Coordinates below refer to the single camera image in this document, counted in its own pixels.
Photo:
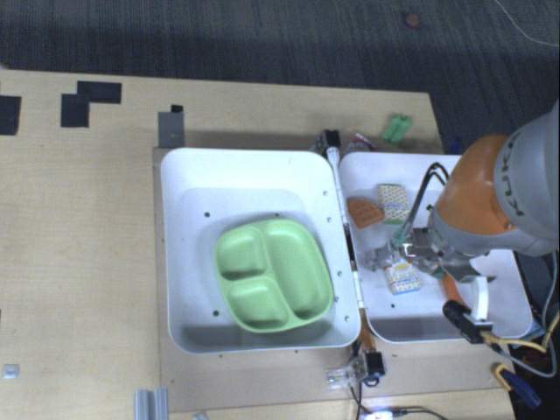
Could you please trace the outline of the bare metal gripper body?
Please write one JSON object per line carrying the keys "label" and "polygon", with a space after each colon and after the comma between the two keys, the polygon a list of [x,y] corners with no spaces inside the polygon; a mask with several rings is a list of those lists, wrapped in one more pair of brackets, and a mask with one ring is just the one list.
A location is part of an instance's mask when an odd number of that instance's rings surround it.
{"label": "bare metal gripper body", "polygon": [[443,279],[445,272],[439,263],[438,250],[433,248],[431,240],[431,231],[427,227],[413,227],[407,234],[399,229],[393,237],[393,245],[417,270]]}

